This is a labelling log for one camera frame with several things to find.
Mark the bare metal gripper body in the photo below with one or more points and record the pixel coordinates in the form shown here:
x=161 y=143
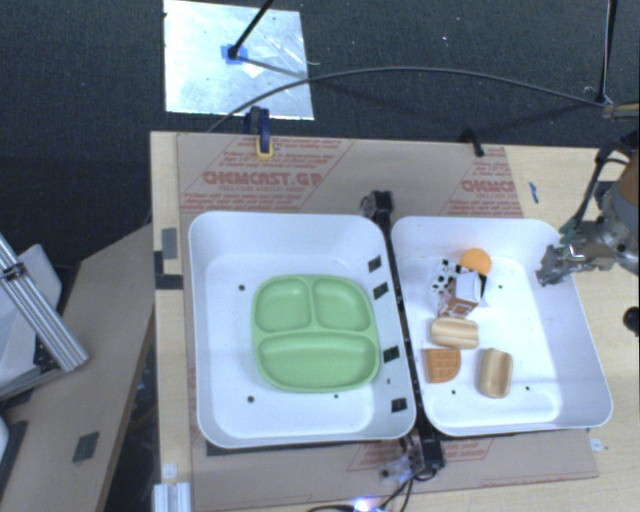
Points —
x=600 y=247

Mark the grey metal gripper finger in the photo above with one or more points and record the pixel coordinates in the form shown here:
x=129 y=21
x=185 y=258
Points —
x=545 y=275
x=555 y=255

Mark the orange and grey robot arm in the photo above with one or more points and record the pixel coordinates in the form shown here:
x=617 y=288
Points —
x=631 y=192

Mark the white plastic tray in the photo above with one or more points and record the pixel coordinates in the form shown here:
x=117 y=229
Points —
x=225 y=320
x=540 y=340

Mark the orange round toy fruit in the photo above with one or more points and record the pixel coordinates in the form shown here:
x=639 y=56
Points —
x=477 y=259

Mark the white and brown carton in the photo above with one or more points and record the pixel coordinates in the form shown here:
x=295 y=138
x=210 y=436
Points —
x=465 y=295

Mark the white carton with black spots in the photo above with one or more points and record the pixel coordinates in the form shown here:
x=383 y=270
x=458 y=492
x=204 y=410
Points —
x=444 y=277

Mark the tan toy bread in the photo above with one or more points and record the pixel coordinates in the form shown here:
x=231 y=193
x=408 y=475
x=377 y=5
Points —
x=454 y=332
x=495 y=374

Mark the orange toy waffle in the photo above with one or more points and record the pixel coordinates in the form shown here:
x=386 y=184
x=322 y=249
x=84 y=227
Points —
x=441 y=366

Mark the thin black rod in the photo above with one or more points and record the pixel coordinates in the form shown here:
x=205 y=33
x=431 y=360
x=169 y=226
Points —
x=400 y=310

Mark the green divided plate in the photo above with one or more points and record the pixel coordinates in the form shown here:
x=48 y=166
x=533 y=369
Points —
x=315 y=350

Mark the brown cardboard board red print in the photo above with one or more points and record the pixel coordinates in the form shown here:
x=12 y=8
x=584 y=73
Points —
x=310 y=175

